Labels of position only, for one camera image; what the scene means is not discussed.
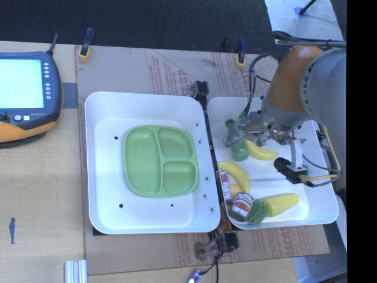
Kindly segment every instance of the wooden table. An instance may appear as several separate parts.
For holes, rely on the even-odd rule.
[[[50,44],[0,41],[2,52],[46,51]],[[65,83],[76,83],[75,46],[57,44]],[[64,262],[85,259],[78,112],[65,108],[43,138],[0,150],[0,281],[64,282]],[[9,224],[15,219],[14,243]],[[185,282],[192,267],[89,276],[88,282]],[[200,282],[215,282],[213,268]],[[296,282],[292,259],[219,265],[219,282]]]

